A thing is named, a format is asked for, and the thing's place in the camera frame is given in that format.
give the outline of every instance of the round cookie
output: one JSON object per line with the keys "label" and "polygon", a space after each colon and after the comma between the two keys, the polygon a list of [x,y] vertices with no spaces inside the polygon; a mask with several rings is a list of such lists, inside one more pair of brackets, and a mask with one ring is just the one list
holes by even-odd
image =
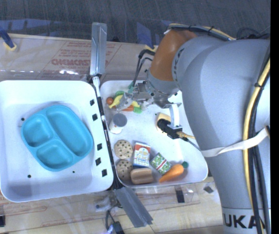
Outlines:
{"label": "round cookie", "polygon": [[118,173],[118,177],[121,180],[130,179],[130,173],[133,170],[133,165],[130,161],[121,159],[118,164],[116,165],[116,170]]}
{"label": "round cookie", "polygon": [[132,144],[124,139],[120,139],[115,143],[114,151],[119,159],[126,159],[132,157]]}

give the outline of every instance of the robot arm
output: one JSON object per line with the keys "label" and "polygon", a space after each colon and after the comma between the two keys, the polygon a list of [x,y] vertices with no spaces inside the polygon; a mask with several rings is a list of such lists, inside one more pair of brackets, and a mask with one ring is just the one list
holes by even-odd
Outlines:
{"label": "robot arm", "polygon": [[[252,138],[270,125],[269,48],[268,39],[233,39],[208,27],[174,25],[162,39],[146,80],[135,84],[117,109],[128,100],[136,100],[143,109],[151,104],[173,109],[168,98],[181,90],[200,150]],[[174,130],[174,136],[181,131],[169,122],[160,124],[166,131]],[[219,192],[224,233],[269,234],[269,138],[206,161]]]}

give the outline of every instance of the plastic food item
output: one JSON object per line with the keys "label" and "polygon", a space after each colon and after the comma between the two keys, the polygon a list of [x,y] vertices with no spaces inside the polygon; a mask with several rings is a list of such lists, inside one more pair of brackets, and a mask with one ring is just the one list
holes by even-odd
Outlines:
{"label": "plastic food item", "polygon": [[136,114],[141,114],[143,112],[143,110],[140,107],[134,107],[133,112]]}
{"label": "plastic food item", "polygon": [[118,177],[122,180],[130,179],[130,173],[133,170],[132,163],[128,160],[122,159],[116,165]]}
{"label": "plastic food item", "polygon": [[157,155],[150,161],[150,164],[161,173],[161,175],[164,175],[171,168],[171,164],[160,153],[157,153]]}
{"label": "plastic food item", "polygon": [[120,99],[122,98],[122,96],[123,96],[123,95],[116,96],[116,98],[114,99],[113,103],[111,103],[111,104],[109,105],[109,108],[113,108],[113,106],[119,105]]}
{"label": "plastic food item", "polygon": [[123,128],[125,127],[128,119],[122,113],[117,113],[113,116],[111,122],[109,123],[109,131],[113,134],[119,134],[122,132]]}
{"label": "plastic food item", "polygon": [[122,91],[122,90],[116,91],[116,93],[115,93],[115,98],[116,98],[117,96],[120,96],[120,95],[123,95],[123,94],[124,94],[124,91]]}
{"label": "plastic food item", "polygon": [[185,161],[182,164],[173,165],[171,169],[159,179],[159,182],[169,181],[180,176],[184,172],[184,168],[187,167],[188,163]]}
{"label": "plastic food item", "polygon": [[128,106],[127,108],[125,108],[125,109],[122,109],[122,111],[127,111],[127,112],[131,112],[131,111],[133,111],[134,110],[134,106],[133,105],[130,105],[130,106]]}
{"label": "plastic food item", "polygon": [[106,103],[107,103],[108,105],[111,105],[113,102],[114,102],[114,99],[113,99],[112,97],[108,97],[108,98],[106,99]]}
{"label": "plastic food item", "polygon": [[129,141],[120,139],[115,143],[114,151],[118,158],[126,159],[132,156],[133,147]]}
{"label": "plastic food item", "polygon": [[149,167],[150,146],[139,142],[135,143],[133,165]]}
{"label": "plastic food item", "polygon": [[138,168],[131,171],[131,181],[135,185],[148,184],[154,181],[150,168]]}
{"label": "plastic food item", "polygon": [[136,101],[132,101],[131,105],[134,107],[140,107],[140,105]]}

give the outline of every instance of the white basin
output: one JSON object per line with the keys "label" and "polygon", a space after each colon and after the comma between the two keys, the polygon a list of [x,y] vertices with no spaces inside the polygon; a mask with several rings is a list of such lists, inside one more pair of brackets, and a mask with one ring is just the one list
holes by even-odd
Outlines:
{"label": "white basin", "polygon": [[[62,171],[43,168],[24,144],[24,119],[65,105],[92,134],[92,151]],[[0,82],[0,190],[13,202],[95,193],[113,183],[106,139],[93,87],[84,81],[6,80]]]}
{"label": "white basin", "polygon": [[[116,114],[117,111],[108,107],[108,104],[106,104],[106,98],[114,96],[116,91],[127,92],[128,85],[130,83],[130,80],[110,80],[105,82],[100,87],[100,94],[102,95],[104,113],[106,115],[107,122],[111,121],[113,115]],[[169,98],[169,101],[173,103],[182,103],[181,92],[179,91],[176,96]],[[150,105],[140,114],[124,111],[122,111],[122,113],[125,114],[128,119],[128,122],[122,132],[120,134],[113,134],[112,132],[109,132],[115,165],[119,162],[119,157],[115,155],[114,145],[121,139],[129,141],[133,146],[136,142],[150,145],[151,154],[161,153],[172,165],[182,163],[183,161],[189,163],[188,168],[184,170],[182,176],[162,183],[159,183],[158,181],[161,174],[149,165],[149,168],[152,169],[152,175],[154,178],[152,183],[135,185],[131,182],[131,180],[120,180],[124,186],[131,188],[173,186],[201,182],[207,178],[208,166],[203,155],[198,149],[182,139],[171,139],[161,131],[157,131],[156,123],[158,114],[163,113],[170,115],[169,109],[161,109],[157,105]],[[179,124],[183,127],[183,131],[185,133],[193,135],[188,124],[183,104],[179,107]]]}

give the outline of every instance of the toy juice box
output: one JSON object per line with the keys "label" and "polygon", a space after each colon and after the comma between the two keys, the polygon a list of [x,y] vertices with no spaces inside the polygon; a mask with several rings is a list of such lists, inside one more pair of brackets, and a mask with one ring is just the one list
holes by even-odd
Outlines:
{"label": "toy juice box", "polygon": [[150,146],[136,142],[134,147],[133,166],[149,167]]}
{"label": "toy juice box", "polygon": [[160,153],[157,153],[157,155],[150,161],[150,164],[161,173],[161,175],[164,175],[171,168],[171,164]]}

